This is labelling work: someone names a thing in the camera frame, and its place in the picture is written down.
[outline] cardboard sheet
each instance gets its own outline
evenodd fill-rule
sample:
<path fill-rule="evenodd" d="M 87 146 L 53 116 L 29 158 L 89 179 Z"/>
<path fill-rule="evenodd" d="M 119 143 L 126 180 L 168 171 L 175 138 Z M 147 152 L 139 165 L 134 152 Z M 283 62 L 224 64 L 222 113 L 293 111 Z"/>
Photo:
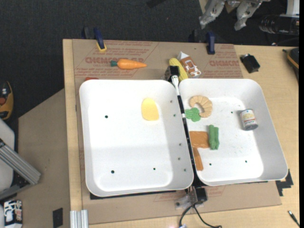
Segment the cardboard sheet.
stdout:
<path fill-rule="evenodd" d="M 81 168 L 83 209 L 89 212 L 89 223 L 147 219 L 180 215 L 174 201 L 185 195 L 176 192 L 90 199 L 85 182 L 84 147 L 80 114 L 79 87 L 86 77 L 99 79 L 161 79 L 169 59 L 180 51 L 191 56 L 200 78 L 242 78 L 242 73 L 233 45 L 216 44 L 214 55 L 208 55 L 203 43 L 172 43 L 146 41 L 105 41 L 107 51 L 99 52 L 94 40 L 73 39 L 75 69 L 75 94 L 77 108 L 79 159 Z M 111 60 L 133 59 L 146 63 L 145 68 L 123 70 L 110 67 Z M 209 200 L 199 208 L 200 212 L 246 209 L 280 205 L 281 200 L 274 181 L 251 184 L 235 184 L 205 187 Z"/>

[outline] tin can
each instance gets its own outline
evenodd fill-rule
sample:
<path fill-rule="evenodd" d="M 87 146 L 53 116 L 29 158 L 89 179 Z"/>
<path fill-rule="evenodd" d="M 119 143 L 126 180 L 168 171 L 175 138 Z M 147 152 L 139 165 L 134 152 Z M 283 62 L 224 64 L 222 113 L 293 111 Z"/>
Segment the tin can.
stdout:
<path fill-rule="evenodd" d="M 256 117 L 252 109 L 246 109 L 240 113 L 244 130 L 253 130 L 257 128 Z"/>

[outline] black floor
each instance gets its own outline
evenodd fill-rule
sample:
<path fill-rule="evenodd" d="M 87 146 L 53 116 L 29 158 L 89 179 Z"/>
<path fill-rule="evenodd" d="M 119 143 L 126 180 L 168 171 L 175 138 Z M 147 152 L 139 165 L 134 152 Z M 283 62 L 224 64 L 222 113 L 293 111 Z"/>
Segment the black floor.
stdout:
<path fill-rule="evenodd" d="M 62 39 L 80 38 L 84 25 L 117 40 L 188 42 L 195 29 L 201 42 L 210 30 L 216 43 L 284 45 L 293 39 L 258 28 L 261 15 L 285 13 L 286 0 L 263 3 L 240 31 L 234 30 L 235 12 L 223 10 L 201 30 L 199 0 L 160 0 L 154 6 L 151 1 L 0 0 L 0 78 L 13 88 L 12 118 L 64 88 Z"/>

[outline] cable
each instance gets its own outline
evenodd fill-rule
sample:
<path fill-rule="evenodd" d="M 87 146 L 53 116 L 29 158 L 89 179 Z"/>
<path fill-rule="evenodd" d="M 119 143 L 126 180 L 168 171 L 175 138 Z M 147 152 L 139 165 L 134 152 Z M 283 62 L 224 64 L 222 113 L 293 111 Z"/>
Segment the cable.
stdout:
<path fill-rule="evenodd" d="M 201 220 L 206 226 L 209 226 L 209 227 L 211 227 L 211 228 L 222 228 L 222 226 L 212 226 L 212 225 L 206 223 L 206 222 L 202 219 L 202 217 L 200 216 L 200 213 L 198 212 L 198 210 L 196 209 L 196 207 L 195 207 L 196 204 L 197 204 L 197 203 L 195 203 L 195 204 L 189 206 L 188 208 L 186 208 L 186 209 L 183 211 L 183 213 L 182 213 L 181 216 L 180 216 L 179 227 L 182 226 L 181 221 L 182 221 L 182 218 L 185 216 L 185 214 L 186 214 L 191 208 L 194 208 L 195 211 L 196 211 L 196 213 L 198 214 L 200 220 Z"/>

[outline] black pen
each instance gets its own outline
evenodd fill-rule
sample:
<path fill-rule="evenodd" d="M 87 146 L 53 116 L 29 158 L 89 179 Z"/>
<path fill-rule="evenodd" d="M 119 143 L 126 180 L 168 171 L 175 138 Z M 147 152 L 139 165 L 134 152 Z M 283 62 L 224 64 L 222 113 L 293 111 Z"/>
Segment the black pen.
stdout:
<path fill-rule="evenodd" d="M 289 213 L 290 217 L 293 218 L 294 222 L 300 227 L 300 224 L 297 221 L 297 219 L 295 218 L 294 214 L 291 211 L 289 211 L 288 213 Z"/>

